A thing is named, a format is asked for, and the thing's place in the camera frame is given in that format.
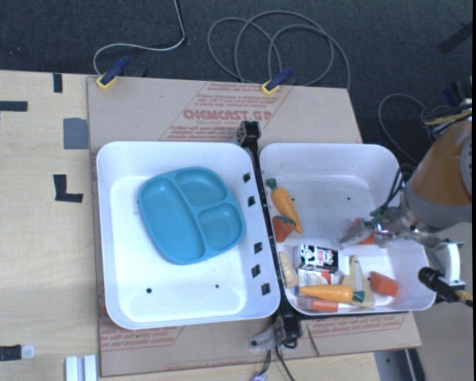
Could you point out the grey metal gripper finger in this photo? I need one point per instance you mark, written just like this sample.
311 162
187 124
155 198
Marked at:
355 236

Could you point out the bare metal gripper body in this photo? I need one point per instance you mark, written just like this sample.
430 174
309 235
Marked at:
400 224

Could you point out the small orange toy food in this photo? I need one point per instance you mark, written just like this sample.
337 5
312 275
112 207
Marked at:
368 239

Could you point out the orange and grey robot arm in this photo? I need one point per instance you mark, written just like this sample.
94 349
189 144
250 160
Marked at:
440 177

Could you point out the beige pizza slice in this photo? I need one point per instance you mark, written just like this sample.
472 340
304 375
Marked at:
359 278

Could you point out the black and white milk carton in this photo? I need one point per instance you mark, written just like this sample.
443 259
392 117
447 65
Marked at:
317 257

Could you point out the white and orange carton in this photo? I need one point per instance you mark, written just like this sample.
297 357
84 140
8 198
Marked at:
315 277

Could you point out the orange carrot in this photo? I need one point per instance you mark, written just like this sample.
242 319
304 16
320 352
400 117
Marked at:
327 293
283 202

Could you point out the white plastic tray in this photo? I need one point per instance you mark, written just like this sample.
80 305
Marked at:
333 173
182 292

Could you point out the red strawberry with green top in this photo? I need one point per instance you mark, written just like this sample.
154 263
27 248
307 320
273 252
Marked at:
282 229

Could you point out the beige toy bread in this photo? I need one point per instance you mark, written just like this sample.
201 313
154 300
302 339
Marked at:
289 270

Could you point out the orange and clear bottle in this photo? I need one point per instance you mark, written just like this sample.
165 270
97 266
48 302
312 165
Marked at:
319 305

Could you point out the thin black and white rod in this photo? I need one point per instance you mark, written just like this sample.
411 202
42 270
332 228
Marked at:
263 197

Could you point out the blue divided plate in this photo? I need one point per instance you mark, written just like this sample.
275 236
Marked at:
182 216

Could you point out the brown cardboard board, red print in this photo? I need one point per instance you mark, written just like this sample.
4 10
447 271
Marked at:
150 109

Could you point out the black cylinder on white bracket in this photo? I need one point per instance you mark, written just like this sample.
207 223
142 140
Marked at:
446 264

